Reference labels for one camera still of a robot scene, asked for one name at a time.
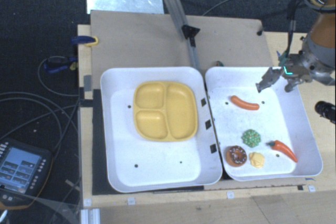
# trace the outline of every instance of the table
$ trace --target table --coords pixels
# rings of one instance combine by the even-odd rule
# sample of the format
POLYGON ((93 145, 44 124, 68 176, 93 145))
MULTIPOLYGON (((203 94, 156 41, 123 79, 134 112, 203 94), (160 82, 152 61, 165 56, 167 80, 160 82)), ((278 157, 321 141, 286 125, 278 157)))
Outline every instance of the table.
MULTIPOLYGON (((257 36, 261 27, 257 20, 188 16, 188 21, 201 28, 196 46, 202 74, 216 60, 228 66, 276 66, 276 51, 283 51, 287 44, 286 33, 263 32, 257 36)), ((83 207, 100 208, 101 223, 111 223, 111 220, 112 223, 241 223, 242 218, 248 218, 249 223, 323 223, 335 219, 335 125, 314 111, 318 101, 335 103, 335 88, 315 81, 300 85, 299 90, 323 160, 320 175, 308 179, 252 182, 222 180, 202 191, 92 194, 93 111, 90 100, 93 89, 99 88, 100 74, 111 67, 188 65, 184 41, 175 32, 169 15, 153 14, 96 11, 91 14, 91 25, 78 26, 79 35, 97 34, 100 40, 97 47, 78 47, 79 85, 85 99, 79 110, 83 207), (157 44, 158 40, 161 49, 156 55, 159 58, 162 50, 179 57, 164 57, 164 61, 148 63, 139 50, 141 47, 136 51, 126 47, 137 42, 151 49, 148 42, 157 44), (111 54, 103 49, 107 44, 107 51, 114 50, 111 54)), ((293 52, 301 48, 300 37, 304 35, 294 35, 293 52)))

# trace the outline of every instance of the toy sausage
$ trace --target toy sausage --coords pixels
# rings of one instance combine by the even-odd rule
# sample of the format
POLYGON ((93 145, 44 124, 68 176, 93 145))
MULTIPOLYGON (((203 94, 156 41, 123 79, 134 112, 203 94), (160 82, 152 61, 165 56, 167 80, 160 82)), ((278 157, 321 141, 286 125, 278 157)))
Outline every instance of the toy sausage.
POLYGON ((245 102, 235 95, 231 96, 231 102, 242 109, 247 109, 247 110, 258 110, 259 109, 258 104, 245 102))

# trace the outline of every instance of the dark carpet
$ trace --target dark carpet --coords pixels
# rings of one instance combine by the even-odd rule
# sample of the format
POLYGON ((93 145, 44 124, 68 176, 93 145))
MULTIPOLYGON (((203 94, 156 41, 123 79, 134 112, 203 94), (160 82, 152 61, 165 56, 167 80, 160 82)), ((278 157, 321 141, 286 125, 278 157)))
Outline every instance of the dark carpet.
MULTIPOLYGON (((181 0, 188 15, 201 15, 221 1, 181 0)), ((214 9, 208 16, 260 19, 266 31, 287 31, 288 1, 233 0, 214 9)), ((300 8, 297 12, 297 31, 307 32, 315 18, 314 12, 300 8)), ((77 34, 78 24, 88 23, 90 19, 86 14, 86 0, 0 0, 0 94, 28 92, 52 100, 60 107, 75 105, 77 97, 55 95, 43 88, 38 81, 37 68, 47 57, 75 55, 76 46, 70 44, 70 38, 77 34)), ((42 70, 41 78, 57 92, 78 93, 76 71, 47 74, 42 70)), ((0 100, 22 96, 2 95, 0 100)), ((0 136, 48 112, 40 104, 22 99, 0 102, 0 110, 0 136)), ((72 108, 66 111, 71 114, 72 108)), ((59 112, 57 115, 65 130, 68 119, 59 112)), ((49 115, 13 132, 10 137, 52 151, 59 140, 59 131, 56 120, 49 115)), ((79 193, 71 191, 65 180, 73 183, 78 181, 78 165, 78 138, 75 128, 70 125, 41 198, 64 201, 73 205, 72 210, 76 210, 79 193)), ((53 210, 36 202, 28 209, 11 211, 9 219, 11 223, 64 223, 62 217, 53 215, 53 210)))

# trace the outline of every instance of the plastic food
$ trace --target plastic food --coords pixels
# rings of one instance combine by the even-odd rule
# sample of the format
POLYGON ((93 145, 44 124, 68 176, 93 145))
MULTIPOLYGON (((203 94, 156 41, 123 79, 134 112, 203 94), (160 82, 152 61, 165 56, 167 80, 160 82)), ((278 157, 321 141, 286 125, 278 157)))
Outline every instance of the plastic food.
POLYGON ((226 151, 226 161, 231 166, 242 166, 244 163, 246 163, 246 160, 246 152, 240 146, 232 146, 226 151))
POLYGON ((258 134, 255 130, 249 129, 243 133, 242 136, 244 144, 249 147, 255 147, 259 145, 261 142, 260 134, 258 134))
POLYGON ((270 143, 267 143, 269 146, 271 146, 272 150, 280 151, 290 157, 294 162, 298 162, 298 159, 296 158, 294 152, 283 142, 279 140, 272 141, 270 143))
POLYGON ((137 132, 153 141, 183 141, 197 132, 198 115, 193 91, 175 81, 140 84, 133 98, 137 132))
POLYGON ((239 97, 235 95, 231 96, 231 102, 242 109, 247 109, 247 110, 258 110, 259 109, 258 104, 248 103, 246 101, 243 101, 242 99, 240 99, 239 97))
POLYGON ((250 158, 251 165, 256 168, 262 168, 264 166, 265 157, 263 154, 258 152, 252 152, 248 154, 248 157, 250 158))

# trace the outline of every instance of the yellow clamp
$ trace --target yellow clamp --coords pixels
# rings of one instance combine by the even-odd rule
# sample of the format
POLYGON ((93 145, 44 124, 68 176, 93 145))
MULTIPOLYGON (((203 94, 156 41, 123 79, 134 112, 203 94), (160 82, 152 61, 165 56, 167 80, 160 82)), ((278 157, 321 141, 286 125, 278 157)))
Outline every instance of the yellow clamp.
POLYGON ((85 47, 94 47, 94 46, 98 45, 98 37, 92 37, 92 38, 94 38, 94 42, 85 43, 85 47))

